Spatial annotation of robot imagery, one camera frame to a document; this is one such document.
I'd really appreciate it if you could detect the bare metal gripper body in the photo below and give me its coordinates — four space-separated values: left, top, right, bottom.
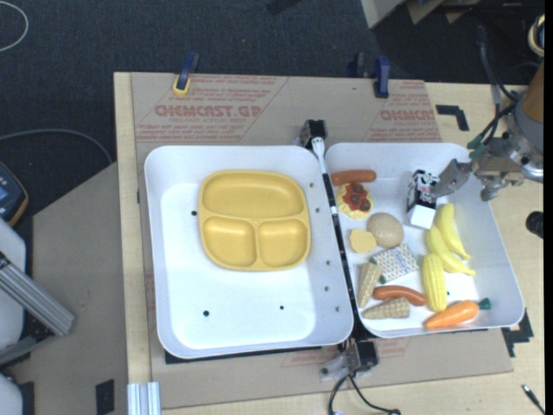
469 134 545 189

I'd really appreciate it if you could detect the black and white milk carton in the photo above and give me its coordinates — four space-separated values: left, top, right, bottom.
405 169 442 231

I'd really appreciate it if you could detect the white plastic tray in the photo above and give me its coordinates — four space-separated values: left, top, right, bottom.
143 144 355 360
323 142 526 339

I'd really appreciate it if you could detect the yellow banana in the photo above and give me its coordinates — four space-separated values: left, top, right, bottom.
424 225 477 278
433 201 472 262

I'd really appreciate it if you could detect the tan bread roll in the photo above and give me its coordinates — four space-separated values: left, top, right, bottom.
366 212 405 250

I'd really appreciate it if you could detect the red sausage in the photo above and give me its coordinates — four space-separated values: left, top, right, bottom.
330 169 378 187

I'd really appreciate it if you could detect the white patterned packet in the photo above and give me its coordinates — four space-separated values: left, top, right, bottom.
372 243 421 283

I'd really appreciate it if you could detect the yellow corn cob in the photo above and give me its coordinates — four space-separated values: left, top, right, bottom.
421 252 448 313

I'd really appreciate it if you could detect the yellow spaghetti with meatballs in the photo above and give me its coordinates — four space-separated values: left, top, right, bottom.
335 182 375 221

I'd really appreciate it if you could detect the yellow biscuit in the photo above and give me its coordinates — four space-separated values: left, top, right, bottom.
348 227 378 255

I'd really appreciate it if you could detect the thin black and white rod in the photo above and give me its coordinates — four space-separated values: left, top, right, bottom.
311 137 360 342

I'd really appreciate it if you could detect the orange sausage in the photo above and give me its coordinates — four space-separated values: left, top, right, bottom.
372 284 428 307

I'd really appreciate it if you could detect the orange carrot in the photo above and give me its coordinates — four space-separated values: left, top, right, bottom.
423 297 492 330

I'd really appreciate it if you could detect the tan ribbed cone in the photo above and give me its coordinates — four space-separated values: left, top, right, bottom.
362 297 411 321
356 257 387 310

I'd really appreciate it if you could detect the yellow divided plate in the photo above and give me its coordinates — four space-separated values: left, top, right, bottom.
198 169 313 272

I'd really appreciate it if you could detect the brown cardboard board red print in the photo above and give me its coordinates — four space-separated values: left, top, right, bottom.
129 72 515 410

